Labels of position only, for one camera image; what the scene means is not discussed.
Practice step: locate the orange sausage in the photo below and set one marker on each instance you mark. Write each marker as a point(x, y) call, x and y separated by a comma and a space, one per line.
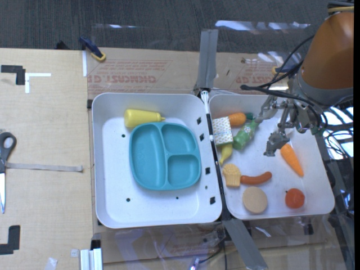
point(254, 179)

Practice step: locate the yellow banana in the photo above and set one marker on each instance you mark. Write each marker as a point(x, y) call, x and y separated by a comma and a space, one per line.
point(226, 152)

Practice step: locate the brown cardboard board red print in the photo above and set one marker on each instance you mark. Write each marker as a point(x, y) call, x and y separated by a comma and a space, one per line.
point(146, 74)

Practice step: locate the blue divided plate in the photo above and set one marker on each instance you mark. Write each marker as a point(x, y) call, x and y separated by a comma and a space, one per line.
point(152, 156)

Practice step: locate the short orange carrot green top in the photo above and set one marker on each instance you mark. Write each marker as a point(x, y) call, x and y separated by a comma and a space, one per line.
point(236, 119)

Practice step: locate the green bottle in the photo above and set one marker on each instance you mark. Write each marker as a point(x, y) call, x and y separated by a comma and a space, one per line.
point(243, 135)

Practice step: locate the beige round biscuit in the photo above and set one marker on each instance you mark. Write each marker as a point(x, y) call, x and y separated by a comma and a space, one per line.
point(255, 200)

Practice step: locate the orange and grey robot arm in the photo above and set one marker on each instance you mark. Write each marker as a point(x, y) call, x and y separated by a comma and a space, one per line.
point(329, 58)

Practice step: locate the long orange carrot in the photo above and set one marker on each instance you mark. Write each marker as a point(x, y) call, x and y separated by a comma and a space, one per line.
point(291, 157)

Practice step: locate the yellow squeeze bottle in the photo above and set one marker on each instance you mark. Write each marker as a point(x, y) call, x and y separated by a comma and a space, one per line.
point(137, 117)

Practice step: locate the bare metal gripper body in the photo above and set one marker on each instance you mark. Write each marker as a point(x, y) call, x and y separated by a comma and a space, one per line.
point(305, 115)

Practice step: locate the round orange toy fruit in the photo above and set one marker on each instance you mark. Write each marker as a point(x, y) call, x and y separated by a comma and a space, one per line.
point(294, 198)

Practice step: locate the white plastic tray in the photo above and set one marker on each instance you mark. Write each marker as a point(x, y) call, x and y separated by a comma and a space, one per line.
point(118, 179)
point(270, 162)

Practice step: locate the white and yellow carton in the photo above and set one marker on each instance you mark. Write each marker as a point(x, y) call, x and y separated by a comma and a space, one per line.
point(222, 131)

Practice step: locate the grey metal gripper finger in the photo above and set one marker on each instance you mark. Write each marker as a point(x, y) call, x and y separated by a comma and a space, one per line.
point(276, 142)
point(265, 110)

